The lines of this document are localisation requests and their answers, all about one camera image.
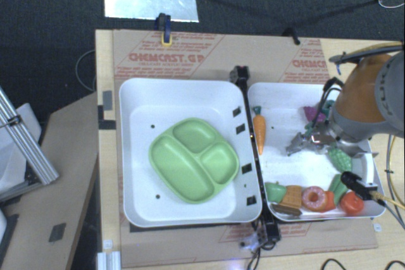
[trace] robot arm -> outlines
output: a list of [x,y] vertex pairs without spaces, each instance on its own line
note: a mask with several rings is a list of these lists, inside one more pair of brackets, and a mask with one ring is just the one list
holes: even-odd
[[[400,52],[394,56],[387,54],[394,51]],[[378,133],[403,138],[404,44],[383,44],[335,56],[330,61],[338,67],[346,62],[356,63],[356,67],[346,83],[341,84],[342,89],[326,122],[314,122],[305,135],[298,133],[287,147],[287,154],[309,145],[356,145]]]

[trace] white plastic tray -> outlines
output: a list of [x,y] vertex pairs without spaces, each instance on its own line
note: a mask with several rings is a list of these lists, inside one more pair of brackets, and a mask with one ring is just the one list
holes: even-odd
[[[123,83],[119,96],[123,205],[131,223],[146,228],[243,223],[260,215],[262,203],[244,100],[234,84],[135,78]],[[236,109],[240,113],[234,116]],[[219,131],[235,149],[240,165],[235,179],[202,204],[188,204],[177,197],[153,170],[148,158],[149,146],[158,135],[193,117],[207,121]],[[237,134],[240,125],[245,125],[246,130]],[[242,173],[247,165],[251,171]]]
[[[304,188],[319,186],[328,190],[332,178],[339,173],[327,155],[306,149],[287,156],[285,151],[297,132],[303,132],[308,123],[303,107],[316,106],[322,88],[322,85],[290,83],[255,83],[249,88],[250,105],[261,106],[261,114],[266,119],[266,142],[263,154],[259,157],[264,182],[278,181],[281,185],[299,185]],[[329,99],[335,99],[336,96],[337,92],[331,92]],[[364,141],[363,147],[370,153],[354,159],[353,170],[368,182],[373,180],[378,185],[378,191],[383,192],[368,141]],[[271,206],[270,210],[283,221],[347,218],[340,209],[325,213],[302,209],[299,217],[277,213]],[[374,201],[366,201],[363,211],[353,218],[374,218],[384,210]]]

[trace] wooden table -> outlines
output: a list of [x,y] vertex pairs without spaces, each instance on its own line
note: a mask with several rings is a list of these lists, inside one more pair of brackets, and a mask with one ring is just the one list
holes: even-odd
[[[4,208],[18,221],[1,269],[71,268],[97,175],[96,104],[92,94],[51,115],[42,150],[60,177]],[[64,231],[49,242],[55,226]]]
[[[379,42],[368,40],[338,40],[321,39],[320,44],[326,58],[343,51],[351,52]],[[114,62],[113,62],[113,34],[111,31],[99,30],[96,32],[97,48],[97,90],[98,104],[103,105],[103,92],[114,92]],[[345,64],[341,67],[342,76],[345,80],[352,70],[351,65]],[[336,75],[336,68],[333,64],[327,63],[328,72],[331,76]],[[104,111],[105,120],[115,120],[115,104]],[[387,150],[386,135],[373,137],[371,146],[373,151],[380,154],[375,158],[378,173],[382,179],[385,193],[388,193],[387,180],[385,178],[385,153]],[[103,129],[99,131],[99,172],[101,182],[101,227],[103,239],[103,252],[105,255],[111,252],[119,252],[120,242],[120,219],[118,204],[118,175],[117,175],[117,154],[116,134],[114,130]],[[397,188],[404,198],[404,141],[398,138],[392,155],[395,171],[393,179]],[[264,257],[260,260],[258,269],[318,269],[328,258],[335,258],[341,261],[348,269],[384,269],[391,260],[404,257],[405,236],[402,228],[387,211],[373,221],[381,226],[381,231],[376,233],[378,240],[377,249],[351,250],[333,253],[288,255],[277,257]],[[200,262],[193,264],[175,264],[172,266],[154,266],[153,269],[245,269],[247,259]],[[338,269],[336,265],[330,264],[327,269]]]

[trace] green divided plate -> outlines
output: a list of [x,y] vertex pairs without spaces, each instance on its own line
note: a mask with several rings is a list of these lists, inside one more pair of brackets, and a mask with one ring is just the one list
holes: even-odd
[[198,204],[213,198],[235,178],[238,155],[210,124],[188,118],[159,135],[149,161],[181,199]]

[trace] cardboard base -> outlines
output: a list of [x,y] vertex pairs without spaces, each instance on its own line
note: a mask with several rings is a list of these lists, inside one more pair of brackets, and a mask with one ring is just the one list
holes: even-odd
[[[105,91],[112,91],[115,99],[118,148],[121,142],[117,94],[120,85],[129,78],[227,80],[235,65],[248,65],[251,73],[249,84],[259,81],[323,84],[329,78],[319,39],[302,39],[301,45],[296,46],[290,38],[285,37],[172,34],[173,45],[169,48],[163,48],[159,43],[159,32],[148,31],[110,31],[108,37],[98,43],[97,62],[112,61],[114,65],[108,68],[108,73],[104,73],[110,79],[101,78],[97,84],[100,85],[99,104],[102,103],[101,97]],[[108,45],[105,43],[107,40],[111,40]],[[109,109],[104,113],[110,114],[113,111]],[[122,202],[120,151],[117,150],[116,166],[118,196]],[[250,223],[131,231],[120,205],[123,268],[251,258],[250,250],[242,249],[239,245],[241,240],[253,233]],[[272,251],[263,253],[263,256],[377,247],[370,219],[281,224],[280,231],[281,241]]]

